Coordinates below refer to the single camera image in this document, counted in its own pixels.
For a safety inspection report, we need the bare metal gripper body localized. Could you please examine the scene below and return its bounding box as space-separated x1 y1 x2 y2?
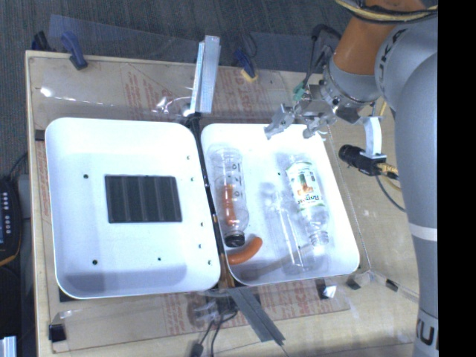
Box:
295 83 360 124

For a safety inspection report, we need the white plastic tray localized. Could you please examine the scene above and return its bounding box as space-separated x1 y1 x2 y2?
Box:
199 123 361 287
44 116 222 300

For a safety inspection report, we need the clear bottle with green label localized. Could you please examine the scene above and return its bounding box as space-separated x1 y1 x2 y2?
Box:
283 154 332 247

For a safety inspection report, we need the clear bottle with black cap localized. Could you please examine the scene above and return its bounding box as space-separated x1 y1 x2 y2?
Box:
207 143 251 248

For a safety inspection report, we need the orange toy sausage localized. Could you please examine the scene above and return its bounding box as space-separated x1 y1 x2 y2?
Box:
227 236 264 266

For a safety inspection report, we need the black ribbed rectangular panel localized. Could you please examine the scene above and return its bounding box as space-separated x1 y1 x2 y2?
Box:
104 174 183 224

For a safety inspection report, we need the brown cardboard board red print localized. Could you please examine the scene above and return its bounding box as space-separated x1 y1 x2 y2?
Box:
28 56 373 353

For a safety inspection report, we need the black cylinder on white bracket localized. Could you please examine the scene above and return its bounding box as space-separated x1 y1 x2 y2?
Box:
338 115 388 177

